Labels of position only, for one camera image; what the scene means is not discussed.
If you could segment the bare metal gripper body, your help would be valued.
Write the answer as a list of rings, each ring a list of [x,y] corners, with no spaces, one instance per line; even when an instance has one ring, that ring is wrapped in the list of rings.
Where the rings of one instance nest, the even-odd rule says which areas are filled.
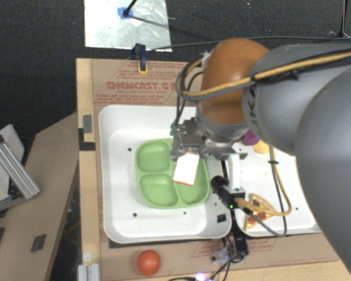
[[[183,148],[184,155],[194,146],[205,146],[209,156],[226,160],[235,151],[232,145],[247,131],[247,124],[217,124],[205,118],[191,118],[180,124],[173,136],[173,148]]]

